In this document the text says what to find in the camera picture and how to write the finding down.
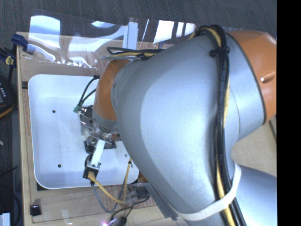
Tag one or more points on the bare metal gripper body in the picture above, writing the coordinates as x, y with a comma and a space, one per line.
89, 120

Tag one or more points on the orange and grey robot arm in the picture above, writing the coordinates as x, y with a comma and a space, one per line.
178, 116

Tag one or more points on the white plastic tray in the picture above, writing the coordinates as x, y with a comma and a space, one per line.
56, 135

